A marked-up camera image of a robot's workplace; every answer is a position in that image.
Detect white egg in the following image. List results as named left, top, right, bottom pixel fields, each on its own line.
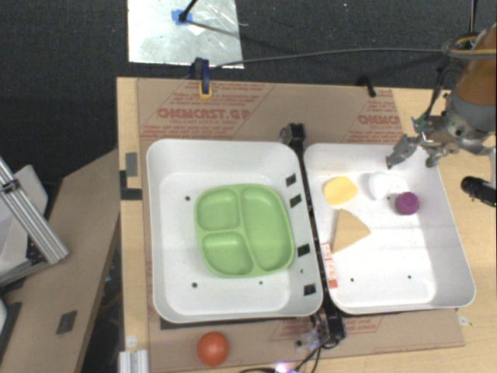
left=367, top=171, right=409, bottom=201

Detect white plastic tray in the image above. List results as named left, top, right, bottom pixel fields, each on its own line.
left=302, top=142, right=478, bottom=315
left=145, top=138, right=325, bottom=324

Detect thin black rod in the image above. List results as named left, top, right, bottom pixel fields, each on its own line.
left=294, top=141, right=339, bottom=326

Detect orange-red ball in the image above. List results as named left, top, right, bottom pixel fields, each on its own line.
left=196, top=331, right=231, bottom=368

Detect purple round toy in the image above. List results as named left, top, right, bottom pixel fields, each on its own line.
left=394, top=191, right=421, bottom=217

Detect yellow biscuit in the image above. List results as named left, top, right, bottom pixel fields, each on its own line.
left=323, top=175, right=359, bottom=207

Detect green divided plate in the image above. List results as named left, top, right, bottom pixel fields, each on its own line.
left=193, top=183, right=297, bottom=280

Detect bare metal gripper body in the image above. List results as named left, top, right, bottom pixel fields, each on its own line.
left=416, top=116, right=488, bottom=155

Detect black cylinder on white bracket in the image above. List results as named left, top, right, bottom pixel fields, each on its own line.
left=460, top=139, right=497, bottom=209

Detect tan pizza slice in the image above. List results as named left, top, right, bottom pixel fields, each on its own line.
left=330, top=207, right=372, bottom=255

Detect red and white packet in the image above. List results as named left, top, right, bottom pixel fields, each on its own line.
left=321, top=242, right=339, bottom=288

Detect brown cardboard board red print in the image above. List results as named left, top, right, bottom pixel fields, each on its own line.
left=136, top=78, right=467, bottom=361

